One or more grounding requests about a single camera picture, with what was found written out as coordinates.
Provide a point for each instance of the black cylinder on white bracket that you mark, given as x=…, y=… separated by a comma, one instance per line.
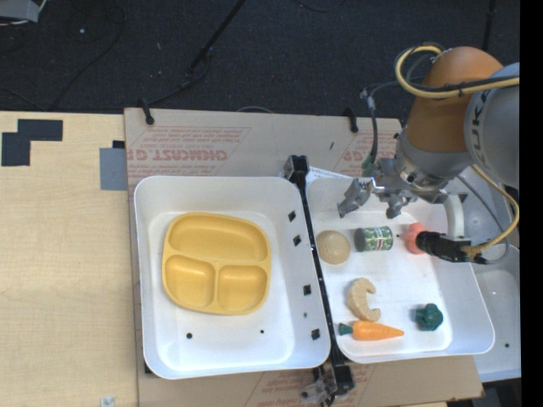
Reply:
x=441, y=246

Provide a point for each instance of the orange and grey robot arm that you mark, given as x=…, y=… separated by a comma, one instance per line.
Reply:
x=445, y=113

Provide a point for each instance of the green can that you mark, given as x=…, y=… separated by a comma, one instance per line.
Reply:
x=375, y=239

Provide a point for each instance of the yellow divided plate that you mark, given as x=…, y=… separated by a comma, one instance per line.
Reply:
x=216, y=263

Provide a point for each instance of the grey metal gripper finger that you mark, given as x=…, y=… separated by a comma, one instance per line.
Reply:
x=355, y=195
x=394, y=208

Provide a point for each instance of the brown cardboard board red print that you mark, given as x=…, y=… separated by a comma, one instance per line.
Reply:
x=271, y=142

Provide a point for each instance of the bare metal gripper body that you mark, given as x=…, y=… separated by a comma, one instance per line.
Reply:
x=407, y=182

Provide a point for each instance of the beige croissant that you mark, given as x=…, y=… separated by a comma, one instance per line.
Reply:
x=359, y=299

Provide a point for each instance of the thin black rod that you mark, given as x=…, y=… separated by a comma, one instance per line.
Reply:
x=319, y=265

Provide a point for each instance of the pink doughnut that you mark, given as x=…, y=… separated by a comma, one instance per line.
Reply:
x=411, y=238

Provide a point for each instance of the green broccoli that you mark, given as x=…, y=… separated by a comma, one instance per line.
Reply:
x=428, y=317

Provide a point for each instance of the beige round bread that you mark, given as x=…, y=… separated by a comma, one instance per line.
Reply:
x=333, y=247

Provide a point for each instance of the white plastic tray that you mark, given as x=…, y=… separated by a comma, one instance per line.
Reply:
x=399, y=282
x=220, y=346

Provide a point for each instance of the orange carrot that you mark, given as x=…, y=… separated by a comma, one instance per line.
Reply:
x=375, y=331

